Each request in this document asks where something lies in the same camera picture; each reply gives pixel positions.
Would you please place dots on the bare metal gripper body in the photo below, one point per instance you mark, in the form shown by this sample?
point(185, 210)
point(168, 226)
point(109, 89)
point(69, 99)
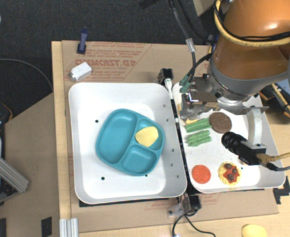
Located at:
point(204, 89)

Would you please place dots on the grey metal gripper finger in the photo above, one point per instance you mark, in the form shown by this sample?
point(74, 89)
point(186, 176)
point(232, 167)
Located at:
point(209, 106)
point(188, 111)

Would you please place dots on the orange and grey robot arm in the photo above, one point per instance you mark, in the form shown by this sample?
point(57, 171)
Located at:
point(256, 55)

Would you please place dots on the yellow toy cheese slice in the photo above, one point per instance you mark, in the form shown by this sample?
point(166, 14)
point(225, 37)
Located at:
point(190, 121)

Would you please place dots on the green toy beans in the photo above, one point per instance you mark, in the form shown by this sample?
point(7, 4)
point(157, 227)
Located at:
point(197, 125)
point(199, 138)

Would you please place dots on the brown round biscuit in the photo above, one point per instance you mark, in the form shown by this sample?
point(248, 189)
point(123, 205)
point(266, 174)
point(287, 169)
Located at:
point(220, 123)

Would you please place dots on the thin black and white rod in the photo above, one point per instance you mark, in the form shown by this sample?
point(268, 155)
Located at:
point(180, 142)

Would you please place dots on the white plastic tray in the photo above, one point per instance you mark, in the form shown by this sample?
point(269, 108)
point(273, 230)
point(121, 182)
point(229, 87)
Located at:
point(85, 181)
point(209, 154)

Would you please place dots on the yellow flat toy chip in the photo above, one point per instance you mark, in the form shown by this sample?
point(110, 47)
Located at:
point(146, 136)

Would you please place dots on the orange round slice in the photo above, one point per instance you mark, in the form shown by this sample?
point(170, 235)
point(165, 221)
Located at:
point(201, 173)

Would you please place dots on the yellow spaghetti with meatballs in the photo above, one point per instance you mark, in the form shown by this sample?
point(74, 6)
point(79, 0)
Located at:
point(230, 174)

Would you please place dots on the brown cardboard board red print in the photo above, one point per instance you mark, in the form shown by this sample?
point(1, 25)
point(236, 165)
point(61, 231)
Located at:
point(139, 58)

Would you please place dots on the blue divided plate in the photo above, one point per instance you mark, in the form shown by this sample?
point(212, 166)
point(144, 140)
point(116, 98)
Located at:
point(115, 137)

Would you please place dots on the small white bottle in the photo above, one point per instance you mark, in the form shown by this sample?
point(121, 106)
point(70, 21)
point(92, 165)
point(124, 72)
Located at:
point(80, 71)

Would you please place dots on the yellow oval toy food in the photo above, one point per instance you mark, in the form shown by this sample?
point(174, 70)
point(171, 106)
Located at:
point(254, 231)

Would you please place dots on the black cylinder on white bracket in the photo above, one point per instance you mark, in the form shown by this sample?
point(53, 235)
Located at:
point(254, 132)

